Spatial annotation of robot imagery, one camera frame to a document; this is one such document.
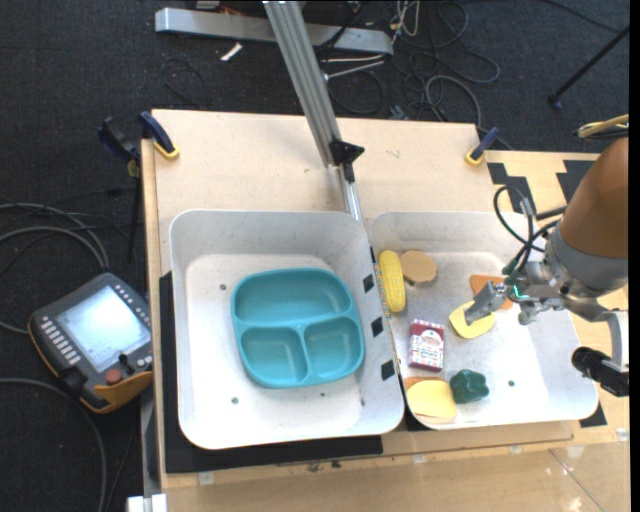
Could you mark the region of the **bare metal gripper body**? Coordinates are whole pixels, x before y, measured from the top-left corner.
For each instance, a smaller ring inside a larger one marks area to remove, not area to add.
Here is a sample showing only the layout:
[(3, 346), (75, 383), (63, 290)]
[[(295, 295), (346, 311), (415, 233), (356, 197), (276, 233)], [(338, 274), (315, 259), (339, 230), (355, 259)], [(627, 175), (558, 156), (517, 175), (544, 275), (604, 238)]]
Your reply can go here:
[(522, 309), (564, 309), (564, 283), (543, 260), (530, 260), (505, 274), (508, 297)]

